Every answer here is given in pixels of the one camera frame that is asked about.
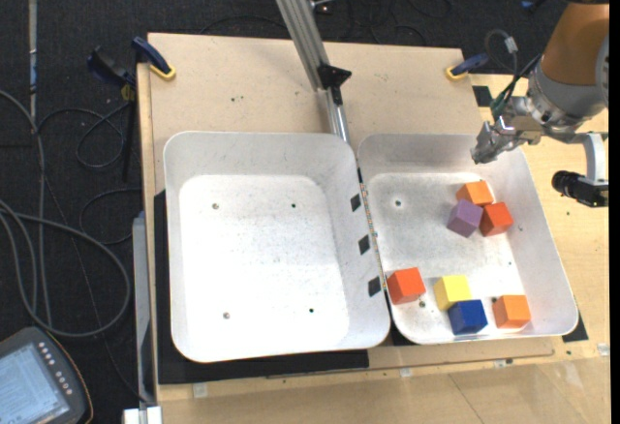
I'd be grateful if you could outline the orange cube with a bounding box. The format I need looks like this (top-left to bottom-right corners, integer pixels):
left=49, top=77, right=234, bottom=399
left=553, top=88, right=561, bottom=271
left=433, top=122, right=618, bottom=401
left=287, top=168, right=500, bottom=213
left=491, top=293, right=533, bottom=330
left=455, top=179, right=496, bottom=208

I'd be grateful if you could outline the blue cube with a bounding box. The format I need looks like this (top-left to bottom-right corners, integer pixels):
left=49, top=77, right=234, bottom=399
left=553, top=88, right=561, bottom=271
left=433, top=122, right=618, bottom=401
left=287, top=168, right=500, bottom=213
left=446, top=298, right=489, bottom=337

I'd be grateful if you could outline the pale wood board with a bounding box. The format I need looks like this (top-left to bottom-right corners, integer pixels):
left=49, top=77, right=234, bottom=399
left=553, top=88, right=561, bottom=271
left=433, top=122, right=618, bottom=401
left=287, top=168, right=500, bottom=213
left=145, top=31, right=556, bottom=368

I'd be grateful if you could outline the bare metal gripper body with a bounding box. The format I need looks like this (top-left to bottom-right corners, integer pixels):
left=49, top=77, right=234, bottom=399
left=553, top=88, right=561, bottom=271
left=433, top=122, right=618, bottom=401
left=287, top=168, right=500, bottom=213
left=492, top=95, right=591, bottom=146

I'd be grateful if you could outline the yellow cube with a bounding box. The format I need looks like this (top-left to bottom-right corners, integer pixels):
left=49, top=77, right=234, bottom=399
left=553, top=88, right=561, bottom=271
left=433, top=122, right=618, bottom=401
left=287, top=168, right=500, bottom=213
left=432, top=274, right=473, bottom=313

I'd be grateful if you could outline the black cylinder on white bracket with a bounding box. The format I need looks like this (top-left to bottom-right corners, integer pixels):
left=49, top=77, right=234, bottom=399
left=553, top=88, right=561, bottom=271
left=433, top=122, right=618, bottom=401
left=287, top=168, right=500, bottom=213
left=551, top=131, right=610, bottom=209

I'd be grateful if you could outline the white plastic tray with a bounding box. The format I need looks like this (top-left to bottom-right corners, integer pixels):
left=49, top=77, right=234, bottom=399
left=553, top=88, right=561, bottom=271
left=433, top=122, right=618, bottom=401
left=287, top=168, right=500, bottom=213
left=162, top=130, right=392, bottom=364
left=356, top=133, right=580, bottom=347

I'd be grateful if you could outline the purple cube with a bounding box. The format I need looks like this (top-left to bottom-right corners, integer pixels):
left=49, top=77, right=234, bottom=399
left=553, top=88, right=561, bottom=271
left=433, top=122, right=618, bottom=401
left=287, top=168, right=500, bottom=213
left=445, top=197, right=485, bottom=239

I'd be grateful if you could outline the red cube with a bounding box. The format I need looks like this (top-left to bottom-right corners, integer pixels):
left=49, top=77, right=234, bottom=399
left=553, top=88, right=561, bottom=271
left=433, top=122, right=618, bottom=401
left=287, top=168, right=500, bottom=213
left=386, top=266, right=428, bottom=306
left=478, top=201, right=515, bottom=238

